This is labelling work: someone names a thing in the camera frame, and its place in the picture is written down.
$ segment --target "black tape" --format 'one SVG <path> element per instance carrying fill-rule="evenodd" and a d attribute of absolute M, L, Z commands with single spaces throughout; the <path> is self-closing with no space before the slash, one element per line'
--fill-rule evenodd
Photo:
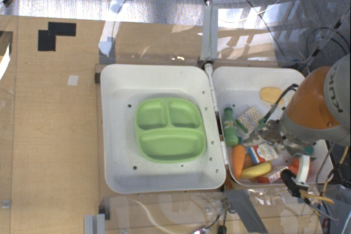
<path fill-rule="evenodd" d="M 95 73 L 95 84 L 100 84 L 101 73 Z"/>
<path fill-rule="evenodd" d="M 8 8 L 13 3 L 13 0 L 2 0 L 2 3 Z"/>
<path fill-rule="evenodd" d="M 312 56 L 317 56 L 317 55 L 319 54 L 319 52 L 320 52 L 320 49 L 316 49 L 316 50 L 313 52 Z"/>
<path fill-rule="evenodd" d="M 56 37 L 47 30 L 38 31 L 38 51 L 56 51 Z"/>
<path fill-rule="evenodd" d="M 49 34 L 58 36 L 76 36 L 76 24 L 68 22 L 49 22 Z"/>
<path fill-rule="evenodd" d="M 341 26 L 341 21 L 340 20 L 338 20 L 338 22 L 335 24 L 335 26 L 334 26 L 334 29 L 337 29 L 337 28 L 339 28 L 340 26 Z"/>

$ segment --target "white tray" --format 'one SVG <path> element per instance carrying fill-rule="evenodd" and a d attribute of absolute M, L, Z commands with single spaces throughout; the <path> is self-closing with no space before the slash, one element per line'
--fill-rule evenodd
<path fill-rule="evenodd" d="M 249 107 L 254 106 L 258 111 L 265 115 L 271 105 L 262 101 L 259 92 L 264 87 L 277 87 L 284 91 L 292 83 L 300 84 L 304 80 L 301 73 L 292 69 L 268 69 L 255 67 L 219 67 L 213 73 L 213 84 L 216 91 L 216 97 L 220 112 L 223 114 L 224 109 L 228 106 L 233 108 L 234 118 L 238 118 Z M 279 106 L 272 114 L 271 119 L 280 119 L 282 107 L 287 106 L 293 92 L 289 92 L 284 97 L 284 104 Z M 245 137 L 244 133 L 238 129 L 238 135 Z M 227 148 L 230 166 L 232 165 L 231 148 Z M 316 160 L 312 161 L 307 183 L 315 183 L 315 178 L 319 168 L 322 165 L 327 147 L 323 140 L 317 142 L 314 146 L 313 156 Z M 287 165 L 292 161 L 292 157 L 287 153 L 282 153 L 277 160 L 272 162 L 273 165 Z M 328 158 L 320 176 L 319 182 L 324 182 L 329 171 L 332 169 L 332 162 Z M 237 180 L 238 183 L 247 186 L 264 185 L 252 183 L 249 180 Z"/>
<path fill-rule="evenodd" d="M 200 109 L 205 153 L 184 163 L 154 163 L 139 152 L 134 114 L 145 99 L 185 98 Z M 220 187 L 225 166 L 207 75 L 191 66 L 109 65 L 101 73 L 105 177 L 118 193 L 205 190 Z"/>

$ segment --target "wooden table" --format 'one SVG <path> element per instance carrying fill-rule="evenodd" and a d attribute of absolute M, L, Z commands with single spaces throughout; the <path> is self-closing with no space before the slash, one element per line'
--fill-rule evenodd
<path fill-rule="evenodd" d="M 49 21 L 76 23 L 76 36 L 57 36 L 55 52 L 39 52 L 38 30 L 47 30 Z M 10 112 L 0 111 L 0 124 L 14 128 L 7 136 L 13 137 L 13 154 L 12 144 L 6 146 L 9 142 L 0 135 L 0 200 L 10 198 L 12 206 L 0 209 L 0 233 L 83 233 L 84 216 L 96 215 L 105 196 L 112 196 L 111 212 L 118 218 L 106 223 L 109 234 L 120 229 L 189 233 L 214 219 L 204 204 L 219 198 L 219 192 L 123 196 L 105 185 L 94 81 L 104 25 L 25 17 L 8 25 L 15 32 L 16 48 L 8 71 L 16 72 L 14 123 L 6 118 Z M 173 31 L 184 31 L 182 40 Z M 128 61 L 141 48 L 164 58 L 177 48 L 189 61 L 196 60 L 201 37 L 195 34 L 200 32 L 200 27 L 122 23 L 116 51 L 120 61 Z M 77 85 L 68 85 L 70 76 L 78 76 Z M 9 88 L 6 83 L 2 79 L 0 89 Z M 251 199 L 270 233 L 321 233 L 317 216 L 285 189 L 252 193 Z M 238 215 L 228 215 L 227 220 L 228 233 L 246 233 Z"/>

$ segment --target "green divided plate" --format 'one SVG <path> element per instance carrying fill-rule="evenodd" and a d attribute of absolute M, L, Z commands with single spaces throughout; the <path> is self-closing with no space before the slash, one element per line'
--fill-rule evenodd
<path fill-rule="evenodd" d="M 186 99 L 159 98 L 141 102 L 135 114 L 135 132 L 142 155 L 153 162 L 191 161 L 206 149 L 200 111 Z"/>

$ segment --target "small bottle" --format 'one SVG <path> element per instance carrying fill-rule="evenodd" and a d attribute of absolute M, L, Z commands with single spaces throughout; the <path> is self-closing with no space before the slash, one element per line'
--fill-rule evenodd
<path fill-rule="evenodd" d="M 233 110 L 231 107 L 226 107 L 224 109 L 223 134 L 224 141 L 227 146 L 237 145 L 238 138 L 236 134 L 235 121 L 233 119 Z"/>

